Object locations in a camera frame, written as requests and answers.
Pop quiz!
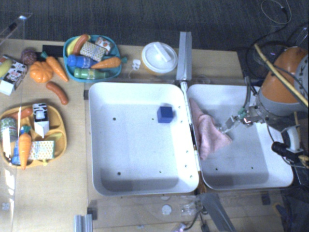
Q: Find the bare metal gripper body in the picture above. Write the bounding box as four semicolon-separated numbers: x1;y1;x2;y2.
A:
240;104;267;126

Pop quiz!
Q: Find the pink cloth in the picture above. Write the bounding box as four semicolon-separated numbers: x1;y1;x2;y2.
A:
188;98;234;161

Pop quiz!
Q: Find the white plastic tray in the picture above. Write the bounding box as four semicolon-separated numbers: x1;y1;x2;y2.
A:
186;84;295;191
88;81;200;198

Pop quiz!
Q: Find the blue cube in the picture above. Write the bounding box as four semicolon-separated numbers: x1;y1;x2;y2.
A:
156;105;175;124

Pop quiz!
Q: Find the yellow bowl with white lid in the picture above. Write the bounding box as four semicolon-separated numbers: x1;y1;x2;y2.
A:
141;41;179;76

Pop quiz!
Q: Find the orange carrot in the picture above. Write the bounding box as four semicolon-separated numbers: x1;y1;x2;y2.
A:
18;125;33;171
91;56;127;70
40;51;70;83

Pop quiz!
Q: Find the white can with orange print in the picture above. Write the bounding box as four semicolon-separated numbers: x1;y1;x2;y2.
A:
94;36;115;56

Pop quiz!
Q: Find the green bottle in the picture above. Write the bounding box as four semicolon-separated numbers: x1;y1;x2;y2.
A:
73;67;110;80

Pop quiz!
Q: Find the patterned carton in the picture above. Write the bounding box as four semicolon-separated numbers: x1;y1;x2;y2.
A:
28;140;56;160
79;41;108;62

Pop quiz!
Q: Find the blue bottle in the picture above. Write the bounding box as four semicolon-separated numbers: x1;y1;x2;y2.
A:
11;139;22;166
67;54;98;69

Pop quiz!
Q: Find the blue divided plate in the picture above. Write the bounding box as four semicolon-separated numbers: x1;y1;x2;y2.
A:
63;34;122;83

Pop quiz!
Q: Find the orange-brown sausage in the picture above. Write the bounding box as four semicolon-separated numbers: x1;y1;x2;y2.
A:
45;81;69;106
10;107;33;120
72;34;90;56

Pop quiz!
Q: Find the yellow divided plate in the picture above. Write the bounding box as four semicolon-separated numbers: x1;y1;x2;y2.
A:
0;104;68;170

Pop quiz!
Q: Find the yellow banana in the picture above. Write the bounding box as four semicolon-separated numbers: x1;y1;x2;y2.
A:
66;36;83;57

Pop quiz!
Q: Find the cow print milk carton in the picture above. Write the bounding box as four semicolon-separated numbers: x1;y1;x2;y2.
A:
0;55;28;97
32;102;51;139

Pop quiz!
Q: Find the orange pumpkin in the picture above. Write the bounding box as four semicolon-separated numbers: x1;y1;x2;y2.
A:
29;61;55;84

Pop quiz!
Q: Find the brown doughnut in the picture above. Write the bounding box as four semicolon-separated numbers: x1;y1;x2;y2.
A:
20;48;38;66

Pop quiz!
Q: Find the green patterned can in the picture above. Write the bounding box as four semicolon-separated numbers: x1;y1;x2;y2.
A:
0;117;19;158

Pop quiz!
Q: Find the yellow-green banana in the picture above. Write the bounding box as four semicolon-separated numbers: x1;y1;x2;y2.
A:
0;58;13;78

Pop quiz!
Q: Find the black cylinder on white bracket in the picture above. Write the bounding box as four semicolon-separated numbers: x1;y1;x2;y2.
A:
271;125;305;157

